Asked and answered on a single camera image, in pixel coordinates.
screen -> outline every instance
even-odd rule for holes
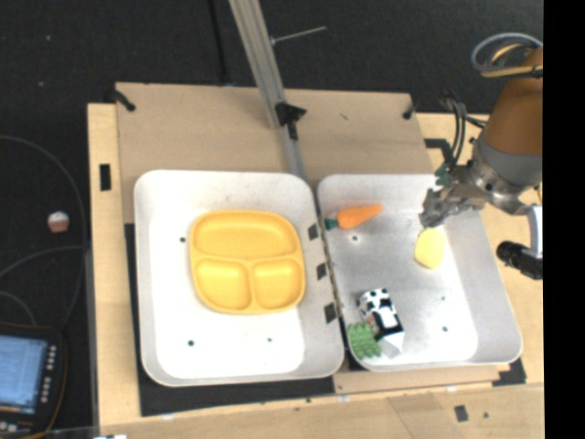
[[[48,343],[0,335],[0,411],[33,414]]]

orange divided plate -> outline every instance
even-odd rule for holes
[[[247,209],[205,213],[191,228],[189,253],[197,294],[219,312],[278,312],[303,299],[303,248],[281,215]]]

orange carrot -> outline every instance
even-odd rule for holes
[[[382,205],[367,205],[364,207],[353,207],[342,209],[337,213],[339,227],[349,230],[374,218],[384,207]]]

black clamp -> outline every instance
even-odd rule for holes
[[[276,104],[275,109],[276,115],[278,115],[278,122],[282,127],[284,125],[288,127],[291,140],[298,140],[299,134],[296,131],[296,123],[307,113],[307,111],[300,107],[291,106],[286,102],[279,102]]]

wooden table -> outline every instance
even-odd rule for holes
[[[286,165],[279,154],[280,136],[265,126],[255,89],[134,83],[121,83],[117,89],[136,104],[134,112],[113,104],[91,104],[88,109],[103,434],[191,437],[197,431],[197,437],[229,437],[237,431],[238,437],[291,437],[315,431],[319,437],[355,437],[358,432],[387,437],[390,428],[396,437],[426,437],[417,435],[424,434],[422,423],[434,425],[433,437],[489,434],[493,427],[508,428],[517,437],[544,433],[542,282],[503,265],[500,271],[524,339],[521,359],[527,384],[493,388],[492,381],[507,365],[384,374],[344,366],[335,374],[334,395],[141,416],[123,236],[124,223],[133,219],[133,182],[145,170],[162,167],[284,172]],[[287,97],[308,111],[299,122],[299,135],[313,187],[335,172],[429,173],[441,159],[438,152],[425,149],[423,138],[452,137],[449,114],[403,119],[401,113],[410,107],[407,94],[292,90]],[[462,158],[468,155],[466,150]],[[105,171],[111,184],[104,186]],[[528,199],[539,199],[534,195]],[[528,242],[524,219],[492,207],[486,207],[483,219],[494,249],[503,240]],[[470,421],[458,422],[453,413],[462,403],[474,405],[468,408]],[[480,415],[488,407],[490,412]],[[472,423],[473,415],[482,421]],[[533,435],[526,435],[528,430]]]

